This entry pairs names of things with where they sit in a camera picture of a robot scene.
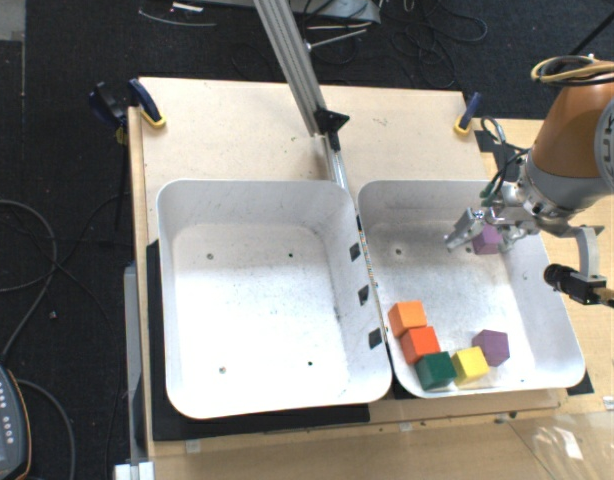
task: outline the white tray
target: white tray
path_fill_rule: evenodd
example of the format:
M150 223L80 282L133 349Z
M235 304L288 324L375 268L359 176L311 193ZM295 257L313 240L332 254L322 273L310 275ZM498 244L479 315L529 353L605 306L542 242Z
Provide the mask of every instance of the white tray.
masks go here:
M367 403L387 392L348 192L330 181L177 180L159 192L157 214L166 386L180 413Z
M479 206L486 181L375 181L358 195L377 294L387 313L398 301L421 300L442 350L471 347L483 329L508 334L511 357L480 379L425 391L387 329L394 372L424 398L570 387L585 363L562 296L543 280L549 264L540 235L506 254L451 253L443 237L467 207Z

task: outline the wooden table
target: wooden table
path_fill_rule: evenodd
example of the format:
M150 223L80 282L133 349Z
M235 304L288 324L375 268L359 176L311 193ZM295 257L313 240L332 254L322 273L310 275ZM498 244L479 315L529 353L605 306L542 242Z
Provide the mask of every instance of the wooden table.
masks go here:
M154 130L144 125L137 109L129 109L146 452L157 479L411 479L456 477L459 472L462 478L554 478L558 471L571 472L567 468L579 471L581 464L594 468L599 476L593 478L614 477L614 462L611 457L607 461L607 447L609 455L614 454L614 411L606 409L610 399L603 398L614 400L614 310L583 307L569 299L565 303L594 393L567 396L565 390L539 390L429 400L386 396L370 404L369 424L153 441L145 247L158 237L158 191L178 178L294 180L328 175L322 144L308 136L285 84L164 78L141 82L167 117L167 125ZM473 132L461 138L452 130L465 109L461 93L334 86L322 90L330 109L351 116L340 138L354 200L371 180L484 180L496 171L491 155L479 152ZM501 124L509 142L529 146L541 122ZM589 225L606 226L599 237L601 271L614 288L614 197L581 218ZM578 266L575 241L545 235L543 240L551 261ZM582 463L571 462L558 439L544 445L561 431L575 438L584 435ZM546 434L537 441L540 432Z

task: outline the green cube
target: green cube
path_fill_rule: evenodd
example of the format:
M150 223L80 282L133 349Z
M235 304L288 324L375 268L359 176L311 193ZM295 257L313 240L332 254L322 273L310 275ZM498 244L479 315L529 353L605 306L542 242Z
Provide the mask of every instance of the green cube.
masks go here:
M448 352L426 354L414 367L425 391L448 386L457 375Z

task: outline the block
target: block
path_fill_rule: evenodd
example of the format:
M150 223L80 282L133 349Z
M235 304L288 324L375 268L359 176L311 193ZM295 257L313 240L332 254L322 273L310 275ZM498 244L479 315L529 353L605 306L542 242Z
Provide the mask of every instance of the block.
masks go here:
M509 338L506 332L483 329L471 340L473 347L480 347L489 366L500 366L509 359Z
M388 315L391 332L397 338L405 334L407 329L427 325L427 315L423 303L419 300L397 302L389 310Z
M457 386L478 380L489 372L489 365L480 347L458 350L451 356L451 362L456 369L454 383Z
M423 356L441 351L436 331L430 326L407 329L400 338L400 346L407 364L417 363Z
M483 232L471 241L471 245L476 254L498 254L498 243L502 239L495 226L485 224Z
M425 391L444 388L451 384L457 375L449 352L427 354L414 365L414 368Z

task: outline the purple cube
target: purple cube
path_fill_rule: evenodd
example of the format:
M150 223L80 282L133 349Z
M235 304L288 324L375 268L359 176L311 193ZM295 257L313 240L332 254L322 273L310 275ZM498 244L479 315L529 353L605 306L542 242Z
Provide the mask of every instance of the purple cube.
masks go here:
M476 254L497 254L498 243L503 239L496 226L485 224L483 232L475 237L471 244Z
M509 340L506 332L480 331L471 340L472 347L480 347L489 366L500 366L509 359Z

